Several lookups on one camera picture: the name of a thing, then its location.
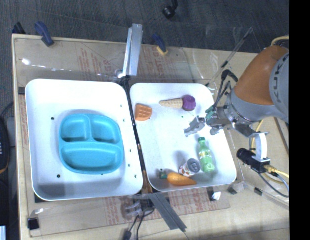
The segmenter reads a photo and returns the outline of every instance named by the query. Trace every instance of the blue plate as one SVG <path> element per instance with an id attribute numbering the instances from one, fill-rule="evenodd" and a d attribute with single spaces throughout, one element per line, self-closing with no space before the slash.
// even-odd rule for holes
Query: blue plate
<path id="1" fill-rule="evenodd" d="M 120 129 L 106 116 L 69 115 L 59 128 L 59 155 L 64 167 L 74 173 L 112 173 L 124 159 Z"/>

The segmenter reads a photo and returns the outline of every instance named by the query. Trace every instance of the plastic bottle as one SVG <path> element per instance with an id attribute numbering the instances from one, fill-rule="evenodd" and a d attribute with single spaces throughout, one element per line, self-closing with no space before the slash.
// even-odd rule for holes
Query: plastic bottle
<path id="1" fill-rule="evenodd" d="M 204 137 L 199 137 L 198 143 L 199 143 L 198 155 L 199 155 L 199 162 L 200 162 L 201 170 L 204 173 L 211 173 L 215 171 L 213 157 L 212 157 L 210 149 L 206 145 L 206 139 Z"/>

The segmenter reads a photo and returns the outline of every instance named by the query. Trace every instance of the ice cream cone toy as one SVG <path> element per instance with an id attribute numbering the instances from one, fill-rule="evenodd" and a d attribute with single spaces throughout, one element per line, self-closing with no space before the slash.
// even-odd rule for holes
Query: ice cream cone toy
<path id="1" fill-rule="evenodd" d="M 185 95 L 181 98 L 161 100 L 159 104 L 163 107 L 193 111 L 196 107 L 196 100 L 191 95 Z"/>

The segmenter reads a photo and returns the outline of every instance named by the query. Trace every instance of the orange carrot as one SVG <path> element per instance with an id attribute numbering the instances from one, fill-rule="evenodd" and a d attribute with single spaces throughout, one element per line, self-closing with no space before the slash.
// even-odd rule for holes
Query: orange carrot
<path id="1" fill-rule="evenodd" d="M 176 172 L 170 172 L 167 175 L 167 180 L 169 183 L 176 186 L 187 186 L 187 185 L 196 185 L 197 182 L 193 179 L 185 177 L 184 175 L 178 174 Z"/>

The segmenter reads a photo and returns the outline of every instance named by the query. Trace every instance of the purple ice cream scoop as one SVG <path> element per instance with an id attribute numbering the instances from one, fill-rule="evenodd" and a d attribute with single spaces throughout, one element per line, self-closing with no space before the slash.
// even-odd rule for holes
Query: purple ice cream scoop
<path id="1" fill-rule="evenodd" d="M 196 107 L 196 100 L 191 95 L 183 96 L 183 107 L 182 109 L 185 111 L 193 111 Z"/>

